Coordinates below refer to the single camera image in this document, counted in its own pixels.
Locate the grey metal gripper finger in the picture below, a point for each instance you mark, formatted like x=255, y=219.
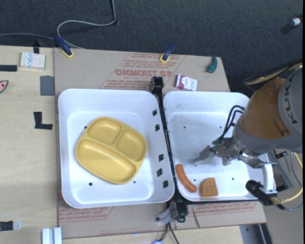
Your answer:
x=226, y=161
x=204, y=155

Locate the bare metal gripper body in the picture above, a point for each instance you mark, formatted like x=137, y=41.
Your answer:
x=227, y=147

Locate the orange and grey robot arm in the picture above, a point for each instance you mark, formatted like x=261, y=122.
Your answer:
x=267, y=110

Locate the orange sausage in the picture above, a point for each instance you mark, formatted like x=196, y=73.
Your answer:
x=185, y=179

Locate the brown biscuit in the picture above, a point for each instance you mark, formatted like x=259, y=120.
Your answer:
x=208, y=187

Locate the white plastic tray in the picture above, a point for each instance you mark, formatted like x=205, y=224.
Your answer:
x=198, y=110
x=106, y=103

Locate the thin black and white rod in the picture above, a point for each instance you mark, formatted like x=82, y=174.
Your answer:
x=165, y=128

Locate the red and white carton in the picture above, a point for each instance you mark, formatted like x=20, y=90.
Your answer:
x=186, y=82

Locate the yellow divided plate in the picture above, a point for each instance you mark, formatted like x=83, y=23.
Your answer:
x=109, y=151

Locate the brown cardboard board red print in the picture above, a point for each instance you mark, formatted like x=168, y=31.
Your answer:
x=96, y=67

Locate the white patterned packet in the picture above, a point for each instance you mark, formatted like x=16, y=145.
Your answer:
x=32, y=60

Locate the black cylinder on white bracket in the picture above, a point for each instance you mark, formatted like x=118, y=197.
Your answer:
x=268, y=177

